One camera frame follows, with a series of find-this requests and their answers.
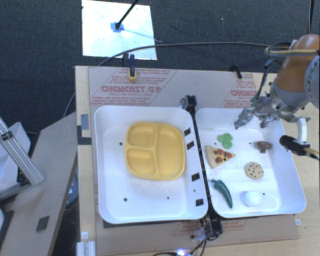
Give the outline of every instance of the yellow plate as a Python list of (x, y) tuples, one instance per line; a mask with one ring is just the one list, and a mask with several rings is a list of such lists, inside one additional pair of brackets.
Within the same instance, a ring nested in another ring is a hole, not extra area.
[(186, 150), (181, 132), (168, 124), (137, 122), (125, 138), (125, 164), (141, 178), (169, 181), (185, 170)]

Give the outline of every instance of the chili pepper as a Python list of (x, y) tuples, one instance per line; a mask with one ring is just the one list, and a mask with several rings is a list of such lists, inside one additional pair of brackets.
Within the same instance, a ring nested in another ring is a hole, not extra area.
[(232, 198), (231, 198), (231, 194), (230, 194), (226, 184), (224, 184), (222, 182), (222, 180), (220, 180), (220, 179), (219, 180), (212, 179), (211, 182), (214, 183), (213, 187), (223, 195), (223, 197), (225, 198), (228, 206), (230, 208), (232, 208), (232, 206), (233, 206)]

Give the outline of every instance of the mushroom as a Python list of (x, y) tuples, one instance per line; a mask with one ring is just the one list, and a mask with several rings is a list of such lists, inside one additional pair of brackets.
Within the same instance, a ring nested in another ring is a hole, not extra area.
[(256, 146), (258, 149), (260, 149), (260, 153), (266, 153), (266, 150), (272, 148), (272, 144), (267, 141), (257, 141)]

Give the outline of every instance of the pizza slice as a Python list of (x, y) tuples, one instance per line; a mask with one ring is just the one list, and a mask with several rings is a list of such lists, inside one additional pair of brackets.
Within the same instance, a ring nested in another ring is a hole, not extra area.
[(236, 154), (227, 152), (221, 148), (212, 147), (210, 145), (205, 146), (205, 156), (206, 160), (208, 161), (210, 167), (216, 168), (226, 161), (234, 158)]

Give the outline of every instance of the white egg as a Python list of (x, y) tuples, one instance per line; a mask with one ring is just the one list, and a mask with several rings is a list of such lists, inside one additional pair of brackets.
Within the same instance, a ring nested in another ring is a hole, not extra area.
[(263, 194), (259, 191), (248, 191), (244, 196), (244, 200), (249, 207), (256, 207), (261, 204)]

